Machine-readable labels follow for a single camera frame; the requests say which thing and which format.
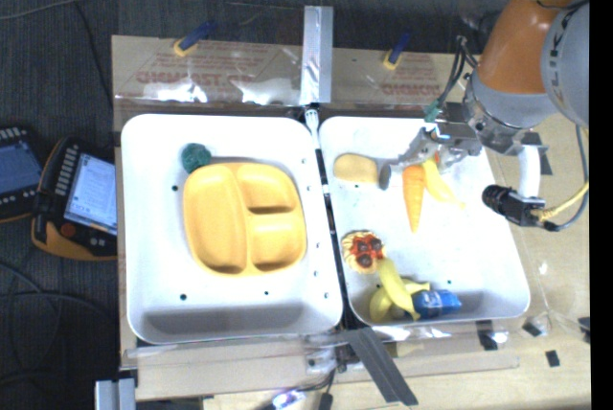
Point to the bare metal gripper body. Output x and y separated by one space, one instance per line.
471 130

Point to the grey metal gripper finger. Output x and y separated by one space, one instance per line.
450 160
415 150

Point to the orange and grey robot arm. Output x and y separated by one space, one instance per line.
519 58

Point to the small yellow banana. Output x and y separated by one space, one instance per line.
440 188

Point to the orange carrot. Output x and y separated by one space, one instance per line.
414 192

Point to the tan bread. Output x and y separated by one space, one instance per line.
354 167

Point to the white plastic tray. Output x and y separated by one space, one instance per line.
153 226
469 255

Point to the pizza slice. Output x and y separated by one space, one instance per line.
363 250

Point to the blue can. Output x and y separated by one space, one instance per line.
436 302

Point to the yellow divided plate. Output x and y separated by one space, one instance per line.
215 216

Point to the green broccoli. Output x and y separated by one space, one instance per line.
195 157

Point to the brown cardboard board red print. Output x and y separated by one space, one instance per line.
268 365

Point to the black cylinder on white bracket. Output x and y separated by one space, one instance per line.
512 202

